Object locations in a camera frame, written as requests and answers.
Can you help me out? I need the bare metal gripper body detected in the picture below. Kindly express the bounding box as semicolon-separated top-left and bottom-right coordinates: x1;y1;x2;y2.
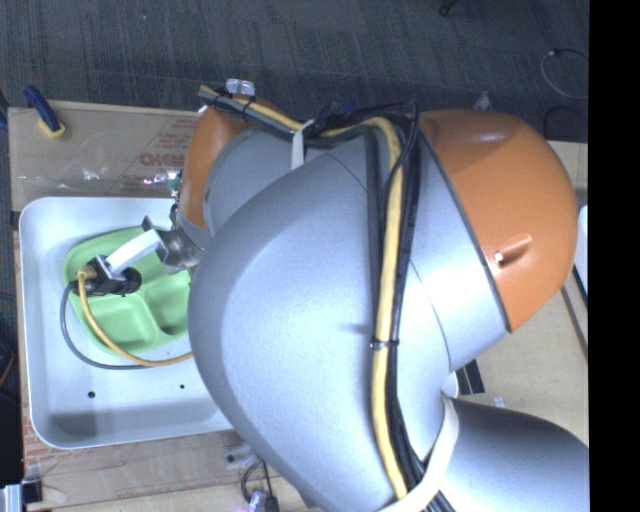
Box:
156;228;205;275

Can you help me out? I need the green divided plate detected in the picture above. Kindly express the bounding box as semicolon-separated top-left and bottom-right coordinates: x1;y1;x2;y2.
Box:
61;225;194;358

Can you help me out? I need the brown cardboard board red print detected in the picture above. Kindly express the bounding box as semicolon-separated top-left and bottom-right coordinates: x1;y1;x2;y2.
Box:
6;99;590;512

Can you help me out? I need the white plastic tray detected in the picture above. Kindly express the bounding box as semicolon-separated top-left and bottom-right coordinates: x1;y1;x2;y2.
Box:
18;195;237;451

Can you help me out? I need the black cylinder on white bracket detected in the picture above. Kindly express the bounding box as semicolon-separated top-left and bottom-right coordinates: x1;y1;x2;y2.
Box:
74;214;174;297

